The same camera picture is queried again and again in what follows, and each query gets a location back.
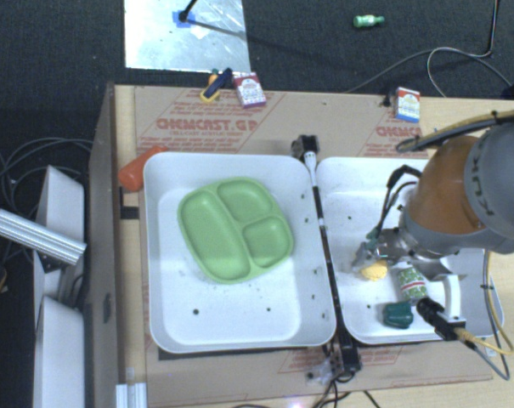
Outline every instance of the cardboard sheet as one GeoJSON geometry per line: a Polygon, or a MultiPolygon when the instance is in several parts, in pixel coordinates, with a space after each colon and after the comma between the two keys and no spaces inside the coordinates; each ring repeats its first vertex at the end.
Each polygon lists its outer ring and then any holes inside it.
{"type": "MultiPolygon", "coordinates": [[[[199,92],[186,88],[117,87],[119,165],[130,160],[136,150],[142,152],[151,145],[181,151],[285,155],[299,134],[319,136],[320,159],[398,156],[394,145],[421,131],[418,124],[396,120],[393,108],[383,107],[379,96],[267,92],[265,107],[243,110],[234,91],[222,92],[221,99],[211,105],[198,100],[199,92]]],[[[423,133],[428,133],[434,126],[489,110],[509,109],[514,109],[514,102],[423,98],[421,125],[423,133]]],[[[410,156],[423,158],[426,153],[410,156]]],[[[123,200],[125,205],[138,205],[135,195],[125,195],[123,200]]],[[[324,388],[306,377],[324,359],[319,348],[180,357],[157,348],[148,325],[144,228],[141,240],[137,235],[138,224],[145,225],[143,212],[140,210],[139,221],[121,221],[121,243],[130,247],[126,258],[121,256],[126,260],[122,263],[123,296],[132,295],[132,300],[123,298],[121,327],[129,343],[125,349],[126,365],[135,369],[137,380],[147,382],[149,406],[218,402],[232,405],[235,401],[320,394],[324,388]],[[141,246],[140,260],[133,249],[137,245],[141,246]]],[[[491,378],[489,368],[458,343],[362,348],[360,354],[363,370],[340,390],[419,387],[491,378]]],[[[406,406],[404,397],[399,397],[398,402],[403,405],[395,406],[406,406]]]]}

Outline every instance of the cable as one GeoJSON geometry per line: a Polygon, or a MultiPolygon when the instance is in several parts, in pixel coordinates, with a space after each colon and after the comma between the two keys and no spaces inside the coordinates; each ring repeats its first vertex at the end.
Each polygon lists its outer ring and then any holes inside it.
{"type": "MultiPolygon", "coordinates": [[[[489,269],[489,257],[490,257],[489,250],[485,250],[485,254],[483,257],[483,285],[482,285],[482,287],[490,286],[490,282],[491,282],[490,281],[490,269],[489,269]]],[[[487,310],[487,316],[489,317],[491,329],[493,330],[494,341],[496,342],[496,345],[499,348],[502,348],[502,344],[500,342],[500,338],[498,337],[498,332],[496,330],[495,318],[493,317],[493,313],[491,311],[492,295],[490,293],[491,293],[491,291],[487,288],[486,294],[483,295],[485,298],[485,309],[487,310]]],[[[504,374],[502,374],[501,371],[498,371],[497,368],[493,367],[493,369],[502,379],[509,381],[510,368],[508,367],[506,357],[501,354],[500,359],[502,360],[502,365],[504,366],[504,374]]]]}
{"type": "Polygon", "coordinates": [[[337,407],[337,405],[338,405],[338,402],[339,402],[340,400],[344,400],[344,399],[346,399],[347,397],[349,397],[349,395],[350,395],[351,393],[352,393],[352,392],[347,391],[346,393],[342,394],[342,395],[341,395],[341,396],[339,396],[339,397],[338,397],[338,396],[336,396],[334,399],[327,400],[323,405],[321,405],[321,407],[320,407],[320,408],[323,408],[323,406],[328,405],[328,404],[331,404],[332,402],[334,402],[334,408],[336,408],[336,407],[337,407]]]}
{"type": "Polygon", "coordinates": [[[235,405],[232,408],[269,408],[269,406],[257,405],[257,404],[240,404],[240,405],[235,405]]]}
{"type": "Polygon", "coordinates": [[[436,84],[436,81],[434,80],[434,77],[432,76],[430,65],[432,61],[432,57],[439,52],[449,52],[449,53],[455,53],[460,54],[462,56],[465,56],[467,58],[470,58],[472,60],[475,60],[477,63],[485,66],[487,69],[491,70],[496,76],[498,76],[508,87],[511,86],[511,82],[496,68],[494,68],[492,65],[488,64],[487,62],[484,62],[482,59],[489,57],[494,50],[494,36],[496,33],[496,20],[498,16],[498,9],[500,6],[500,0],[494,0],[494,7],[493,7],[493,18],[491,20],[491,30],[489,34],[489,44],[487,46],[487,50],[483,54],[472,54],[467,53],[465,51],[459,50],[458,48],[452,48],[452,47],[436,47],[436,48],[429,48],[427,50],[420,51],[418,53],[414,53],[406,58],[401,59],[400,61],[396,62],[395,64],[392,64],[391,66],[387,67],[384,71],[376,74],[375,76],[371,77],[365,82],[360,83],[354,88],[349,89],[345,92],[345,94],[350,94],[355,91],[358,91],[359,89],[363,88],[364,86],[372,83],[376,79],[383,77],[388,72],[394,70],[398,66],[401,66],[402,64],[408,62],[409,60],[418,58],[420,56],[424,56],[428,54],[428,58],[426,59],[426,73],[428,75],[428,78],[430,79],[430,82],[432,85],[436,88],[436,90],[440,93],[442,96],[446,96],[442,89],[436,84]]]}
{"type": "Polygon", "coordinates": [[[321,400],[320,404],[314,405],[313,408],[323,408],[323,406],[334,403],[334,408],[338,405],[338,386],[336,381],[332,381],[332,388],[334,389],[334,397],[328,400],[321,400]]]}
{"type": "Polygon", "coordinates": [[[76,290],[76,283],[79,280],[82,280],[83,276],[84,276],[84,274],[79,274],[78,276],[76,276],[76,278],[74,278],[73,282],[71,283],[70,296],[68,296],[68,298],[73,297],[73,292],[76,290]]]}
{"type": "MultiPolygon", "coordinates": [[[[490,274],[490,266],[491,265],[490,265],[490,259],[489,259],[489,252],[488,251],[485,251],[485,259],[484,259],[484,264],[483,265],[485,267],[485,280],[487,282],[489,282],[489,280],[490,280],[489,274],[490,274]]],[[[490,309],[490,314],[491,314],[491,317],[492,317],[492,321],[496,325],[496,329],[498,329],[498,333],[502,336],[502,338],[504,338],[504,341],[508,345],[509,350],[504,350],[501,347],[494,346],[491,343],[485,342],[484,340],[482,340],[482,338],[474,336],[471,332],[467,331],[465,328],[456,328],[455,329],[455,334],[459,337],[459,339],[462,342],[469,342],[469,343],[479,344],[481,346],[484,346],[485,348],[488,348],[488,349],[493,350],[494,352],[497,352],[498,354],[512,355],[512,354],[514,354],[513,343],[511,343],[510,338],[506,335],[506,332],[504,331],[504,328],[502,328],[502,325],[499,322],[498,315],[496,313],[496,308],[494,307],[493,297],[491,295],[491,291],[490,291],[489,288],[486,288],[485,294],[486,294],[487,300],[489,302],[489,309],[490,309]]]]}
{"type": "Polygon", "coordinates": [[[42,139],[32,140],[32,141],[27,142],[26,144],[23,144],[22,146],[20,146],[17,150],[15,150],[11,154],[11,156],[9,156],[8,160],[5,162],[5,168],[0,172],[0,178],[3,177],[6,173],[8,173],[8,171],[10,171],[14,166],[18,165],[19,163],[24,161],[29,156],[31,156],[31,155],[35,154],[36,152],[38,152],[39,150],[44,150],[44,149],[50,148],[52,146],[61,145],[61,144],[74,144],[74,145],[76,145],[76,146],[86,150],[87,152],[90,152],[90,148],[88,148],[84,144],[91,144],[91,143],[92,143],[92,141],[86,140],[86,139],[42,138],[42,139]],[[36,148],[36,149],[26,153],[21,158],[13,161],[13,158],[21,150],[23,150],[24,148],[26,148],[29,145],[33,145],[35,143],[43,142],[43,141],[53,141],[53,142],[50,142],[50,143],[47,143],[44,146],[38,147],[38,148],[36,148]]]}
{"type": "Polygon", "coordinates": [[[430,133],[427,136],[415,137],[403,140],[396,146],[396,151],[406,153],[410,151],[420,151],[426,148],[438,148],[448,139],[462,134],[472,133],[483,128],[494,125],[502,125],[514,122],[514,110],[497,112],[493,110],[485,115],[474,116],[444,127],[441,130],[430,133]]]}
{"type": "Polygon", "coordinates": [[[379,218],[379,221],[377,222],[377,225],[374,227],[374,229],[366,236],[368,239],[377,239],[379,234],[381,233],[381,230],[383,229],[383,224],[385,223],[385,219],[387,215],[389,214],[391,207],[393,206],[394,202],[398,198],[398,194],[400,190],[402,190],[404,187],[406,187],[409,184],[415,184],[415,182],[407,182],[402,184],[396,192],[393,194],[393,197],[391,197],[391,192],[396,185],[396,183],[402,178],[404,174],[410,174],[414,177],[419,178],[421,176],[421,171],[418,171],[414,167],[410,167],[408,165],[403,165],[397,169],[395,169],[391,176],[389,177],[389,180],[387,181],[387,193],[385,194],[385,199],[383,200],[383,206],[381,208],[381,216],[379,218]]]}
{"type": "Polygon", "coordinates": [[[335,389],[335,392],[336,392],[336,397],[337,397],[337,386],[336,386],[336,379],[332,379],[330,381],[330,384],[328,385],[328,387],[326,388],[325,392],[323,393],[323,395],[320,397],[320,399],[315,403],[313,404],[312,408],[321,408],[321,404],[325,401],[325,399],[327,398],[327,396],[329,395],[330,393],[330,390],[331,389],[335,389]]]}
{"type": "Polygon", "coordinates": [[[3,175],[4,180],[2,181],[2,191],[4,198],[6,202],[8,203],[9,207],[18,212],[16,209],[16,206],[14,204],[14,199],[10,197],[13,194],[12,187],[13,187],[13,181],[11,179],[11,176],[9,175],[9,170],[15,166],[16,164],[28,159],[29,157],[33,156],[37,152],[41,150],[46,150],[48,148],[52,148],[59,145],[74,145],[80,149],[85,150],[86,152],[90,152],[90,149],[85,144],[91,144],[91,141],[85,140],[85,139],[62,139],[62,138],[42,138],[42,139],[34,139],[30,142],[27,142],[17,148],[11,156],[9,156],[8,160],[5,162],[4,170],[0,175],[3,175]],[[20,156],[19,159],[15,160],[15,157],[23,150],[25,150],[27,147],[35,145],[35,144],[41,144],[44,143],[42,146],[38,146],[37,148],[34,148],[33,150],[25,153],[24,155],[20,156]]]}
{"type": "MultiPolygon", "coordinates": [[[[15,192],[19,188],[20,184],[23,183],[26,179],[28,179],[28,177],[30,177],[34,173],[40,173],[42,171],[47,171],[47,168],[48,167],[35,167],[34,169],[31,169],[30,171],[25,172],[23,175],[21,175],[19,178],[17,178],[17,180],[15,180],[13,183],[11,183],[11,186],[10,186],[11,190],[10,190],[10,193],[9,193],[9,198],[10,198],[10,206],[13,209],[14,212],[16,212],[18,214],[21,214],[21,215],[23,214],[17,208],[17,205],[15,203],[15,192]]],[[[72,176],[74,176],[74,177],[72,177],[73,179],[75,179],[76,177],[81,175],[81,173],[79,171],[77,171],[76,169],[73,169],[71,167],[58,167],[58,166],[55,166],[54,168],[58,169],[61,172],[72,174],[72,176]]],[[[28,216],[31,217],[32,213],[35,212],[36,210],[37,210],[37,206],[35,206],[31,210],[31,212],[28,213],[28,216]]]]}
{"type": "Polygon", "coordinates": [[[493,369],[494,373],[496,373],[499,377],[504,379],[504,381],[510,380],[510,369],[509,367],[505,367],[506,373],[503,373],[494,363],[489,359],[489,357],[484,354],[477,346],[473,349],[476,354],[478,354],[483,361],[485,361],[491,369],[493,369]]]}
{"type": "Polygon", "coordinates": [[[352,381],[353,378],[355,378],[355,374],[354,373],[352,373],[351,376],[348,377],[347,379],[341,379],[340,377],[338,377],[338,378],[336,378],[336,382],[340,383],[340,384],[347,384],[350,381],[352,381]]]}
{"type": "Polygon", "coordinates": [[[367,397],[368,399],[370,399],[370,402],[371,402],[372,404],[374,404],[374,407],[375,407],[375,408],[381,408],[381,407],[379,406],[379,404],[376,402],[376,400],[372,397],[372,395],[371,395],[369,392],[367,392],[367,391],[365,390],[365,391],[364,391],[364,394],[366,394],[366,397],[367,397]]]}

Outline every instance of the green object on floor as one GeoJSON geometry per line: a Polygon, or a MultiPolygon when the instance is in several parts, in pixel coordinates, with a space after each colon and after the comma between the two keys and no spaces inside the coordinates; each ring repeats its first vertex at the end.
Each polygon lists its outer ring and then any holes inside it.
{"type": "Polygon", "coordinates": [[[388,303],[383,309],[383,323],[387,326],[406,330],[413,322],[411,303],[388,303]]]}
{"type": "Polygon", "coordinates": [[[277,202],[252,178],[228,178],[190,192],[179,204],[178,222],[202,272],[221,283],[268,272],[293,248],[277,202]]]}
{"type": "Polygon", "coordinates": [[[353,18],[355,27],[372,27],[385,22],[385,17],[376,17],[374,15],[358,15],[353,18]]]}

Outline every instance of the blue tape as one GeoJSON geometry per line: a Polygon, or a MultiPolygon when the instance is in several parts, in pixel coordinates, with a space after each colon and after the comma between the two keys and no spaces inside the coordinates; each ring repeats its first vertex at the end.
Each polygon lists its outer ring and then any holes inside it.
{"type": "Polygon", "coordinates": [[[183,12],[182,10],[176,10],[176,11],[172,12],[172,20],[173,20],[173,22],[175,23],[175,25],[177,27],[181,27],[182,29],[183,28],[187,28],[187,27],[191,27],[192,24],[189,23],[188,21],[196,21],[195,15],[192,12],[189,12],[189,15],[187,15],[187,21],[182,22],[182,21],[179,21],[179,14],[181,14],[182,12],[183,12]]]}

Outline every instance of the green bottle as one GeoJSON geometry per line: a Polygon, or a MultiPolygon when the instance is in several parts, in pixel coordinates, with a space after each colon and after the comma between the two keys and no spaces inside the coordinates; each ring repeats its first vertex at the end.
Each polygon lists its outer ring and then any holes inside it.
{"type": "Polygon", "coordinates": [[[385,17],[376,17],[374,15],[357,15],[353,18],[355,27],[372,27],[385,21],[385,17]]]}

